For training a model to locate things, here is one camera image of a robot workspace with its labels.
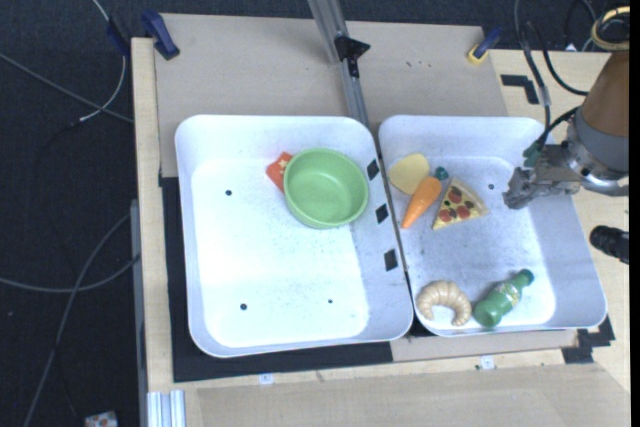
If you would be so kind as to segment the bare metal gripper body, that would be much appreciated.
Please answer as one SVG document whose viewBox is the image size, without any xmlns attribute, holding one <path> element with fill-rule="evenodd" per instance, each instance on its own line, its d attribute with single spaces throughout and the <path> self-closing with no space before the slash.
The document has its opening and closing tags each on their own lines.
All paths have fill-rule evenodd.
<svg viewBox="0 0 640 427">
<path fill-rule="evenodd" d="M 523 152 L 522 195 L 537 198 L 575 194 L 580 188 L 611 197 L 627 196 L 627 174 L 610 168 L 581 143 L 540 144 Z"/>
</svg>

